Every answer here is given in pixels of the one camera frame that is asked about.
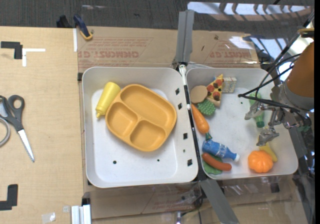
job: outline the scissors handle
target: scissors handle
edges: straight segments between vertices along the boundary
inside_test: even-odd
[[[22,125],[22,111],[25,107],[25,100],[23,97],[18,95],[12,95],[8,99],[4,96],[0,96],[0,99],[2,99],[4,109],[6,111],[7,116],[3,116],[0,114],[0,117],[2,117],[7,122],[11,123],[16,131],[23,130],[24,127]],[[15,101],[19,100],[21,105],[17,108],[15,107]]]

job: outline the orange plate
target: orange plate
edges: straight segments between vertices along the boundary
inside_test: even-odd
[[[128,145],[141,151],[162,146],[177,120],[173,105],[139,84],[124,87],[105,114],[108,129]]]

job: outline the hot dog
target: hot dog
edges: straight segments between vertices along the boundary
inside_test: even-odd
[[[232,166],[230,163],[224,163],[224,162],[219,162],[216,159],[214,159],[211,155],[208,153],[203,153],[202,154],[202,159],[212,166],[213,168],[216,168],[218,170],[231,170]]]

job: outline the wooden table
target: wooden table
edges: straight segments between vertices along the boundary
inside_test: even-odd
[[[18,204],[0,211],[0,223],[42,223],[42,215],[51,212],[56,214],[53,223],[70,223],[70,213],[63,211],[64,206],[81,205],[81,113],[73,33],[73,29],[0,27],[0,41],[20,42],[25,49],[45,49],[28,52],[26,67],[22,60],[13,58],[13,49],[0,49],[0,95],[24,97],[22,122],[35,157],[32,163],[11,126],[11,137],[0,148],[0,201],[6,201],[8,185],[17,184]],[[274,195],[266,197],[265,202],[243,203],[243,198],[230,198],[240,223],[307,223],[297,190],[288,180],[292,191],[289,199],[275,200]],[[203,223],[219,223],[210,204],[205,203],[200,212]],[[175,213],[92,222],[175,223]],[[184,217],[184,223],[199,222],[197,211]]]

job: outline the carrot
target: carrot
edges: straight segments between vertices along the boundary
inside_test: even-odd
[[[192,109],[193,118],[195,120],[194,122],[196,124],[198,131],[203,134],[208,133],[210,128],[205,117],[201,114],[198,108],[195,107],[193,104],[191,104],[191,109]]]
[[[208,153],[203,153],[202,159],[207,164],[209,164],[211,167],[216,168],[218,170],[231,170],[231,168],[232,168],[230,163],[219,162],[216,159],[214,159],[211,155],[209,155]]]

